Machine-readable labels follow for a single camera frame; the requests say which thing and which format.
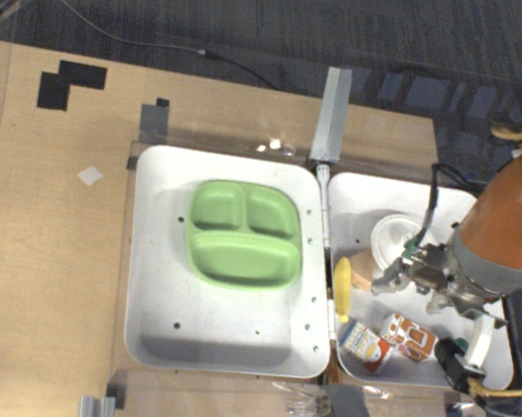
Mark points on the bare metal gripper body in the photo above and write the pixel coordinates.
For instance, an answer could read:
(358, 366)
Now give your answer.
(433, 266)

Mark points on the green divided plate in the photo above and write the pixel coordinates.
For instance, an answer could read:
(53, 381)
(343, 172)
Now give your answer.
(241, 257)

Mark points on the white and orange carton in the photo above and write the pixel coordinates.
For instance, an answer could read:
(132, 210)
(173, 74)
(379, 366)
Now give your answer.
(410, 337)

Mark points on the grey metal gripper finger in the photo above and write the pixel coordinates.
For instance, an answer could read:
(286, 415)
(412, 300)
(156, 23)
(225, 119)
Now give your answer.
(439, 302)
(389, 277)

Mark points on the white plastic tray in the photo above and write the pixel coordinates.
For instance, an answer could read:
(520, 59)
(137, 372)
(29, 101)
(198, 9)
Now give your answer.
(228, 321)
(410, 374)

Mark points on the beige bread piece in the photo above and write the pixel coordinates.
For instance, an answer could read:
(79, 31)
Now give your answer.
(361, 267)

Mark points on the white round lidded cup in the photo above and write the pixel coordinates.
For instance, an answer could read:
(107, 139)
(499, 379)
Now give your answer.
(392, 238)

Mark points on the yellow banana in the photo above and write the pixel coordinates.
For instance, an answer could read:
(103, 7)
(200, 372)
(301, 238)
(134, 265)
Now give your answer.
(342, 283)

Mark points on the black cylinder on white bracket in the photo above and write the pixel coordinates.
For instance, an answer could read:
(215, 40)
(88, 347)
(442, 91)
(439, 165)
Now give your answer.
(456, 364)

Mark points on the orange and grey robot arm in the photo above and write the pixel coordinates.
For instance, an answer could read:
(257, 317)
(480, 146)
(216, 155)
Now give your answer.
(500, 218)

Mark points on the blue yellow and red carton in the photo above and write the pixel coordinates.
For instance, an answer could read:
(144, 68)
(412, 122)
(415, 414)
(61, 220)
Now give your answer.
(364, 345)

